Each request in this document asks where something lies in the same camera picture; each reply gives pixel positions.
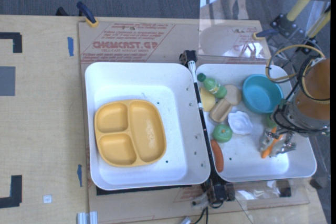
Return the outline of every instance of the brown sausage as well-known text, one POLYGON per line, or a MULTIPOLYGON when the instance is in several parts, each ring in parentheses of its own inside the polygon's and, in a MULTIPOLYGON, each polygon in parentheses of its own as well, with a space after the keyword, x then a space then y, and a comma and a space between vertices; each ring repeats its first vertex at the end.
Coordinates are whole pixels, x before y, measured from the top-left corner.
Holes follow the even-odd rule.
POLYGON ((210 143, 211 143, 212 151, 214 152, 214 155, 215 155, 216 169, 218 172, 221 172, 223 171, 223 168, 224 168, 224 158, 223 158, 222 149, 220 148, 216 140, 211 139, 210 143))

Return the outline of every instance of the white tray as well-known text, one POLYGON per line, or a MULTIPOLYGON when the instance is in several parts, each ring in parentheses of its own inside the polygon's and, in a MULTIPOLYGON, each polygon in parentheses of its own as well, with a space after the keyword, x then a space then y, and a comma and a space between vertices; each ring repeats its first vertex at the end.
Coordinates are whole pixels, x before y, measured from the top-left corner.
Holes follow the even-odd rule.
POLYGON ((97 62, 85 72, 93 182, 101 189, 196 185, 210 175, 210 164, 191 73, 176 63, 97 62), (100 156, 94 114, 103 104, 142 99, 161 115, 167 148, 153 164, 115 167, 100 156))
MULTIPOLYGON (((216 78, 222 85, 233 84, 240 89, 244 80, 251 74, 265 74, 265 65, 219 65, 205 64, 198 67, 196 74, 204 73, 209 77, 216 78)), ((271 76, 286 76, 286 72, 272 66, 271 76)), ((290 82, 281 83, 283 96, 286 97, 291 91, 290 82)), ((234 106, 232 111, 246 112, 253 123, 253 131, 248 135, 233 134, 227 143, 219 143, 224 157, 224 169, 218 173, 228 182, 247 182, 257 180, 273 180, 284 178, 310 177, 316 171, 317 164, 310 145, 309 139, 296 135, 292 141, 297 143, 294 151, 278 154, 276 157, 261 158, 259 139, 266 126, 264 115, 250 112, 243 101, 234 106)), ((218 124, 210 119, 209 113, 205 112, 205 122, 209 138, 218 124)))

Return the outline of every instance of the brown cylinder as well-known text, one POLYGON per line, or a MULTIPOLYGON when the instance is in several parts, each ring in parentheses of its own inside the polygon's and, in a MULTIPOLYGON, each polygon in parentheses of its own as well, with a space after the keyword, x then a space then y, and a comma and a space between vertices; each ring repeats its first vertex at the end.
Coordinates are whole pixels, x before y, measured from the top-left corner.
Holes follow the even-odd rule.
MULTIPOLYGON (((305 77, 306 88, 315 99, 330 98, 330 58, 313 66, 305 77)), ((330 102, 328 104, 307 97, 300 89, 295 99, 300 112, 316 120, 330 120, 330 102)))

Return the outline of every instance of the green bottle cap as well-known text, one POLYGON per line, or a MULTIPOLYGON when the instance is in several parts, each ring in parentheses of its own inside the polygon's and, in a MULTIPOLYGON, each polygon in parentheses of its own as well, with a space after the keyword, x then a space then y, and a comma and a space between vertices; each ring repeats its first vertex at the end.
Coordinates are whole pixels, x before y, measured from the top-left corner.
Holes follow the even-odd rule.
POLYGON ((206 78, 206 75, 204 75, 203 73, 199 73, 197 75, 197 79, 200 81, 200 82, 203 82, 206 78))

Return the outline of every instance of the gray square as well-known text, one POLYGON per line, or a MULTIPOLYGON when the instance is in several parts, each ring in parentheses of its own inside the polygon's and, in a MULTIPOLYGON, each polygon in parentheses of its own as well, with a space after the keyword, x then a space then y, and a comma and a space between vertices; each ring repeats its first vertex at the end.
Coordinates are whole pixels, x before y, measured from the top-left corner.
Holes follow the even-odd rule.
POLYGON ((15 67, 0 67, 0 96, 15 96, 15 67))

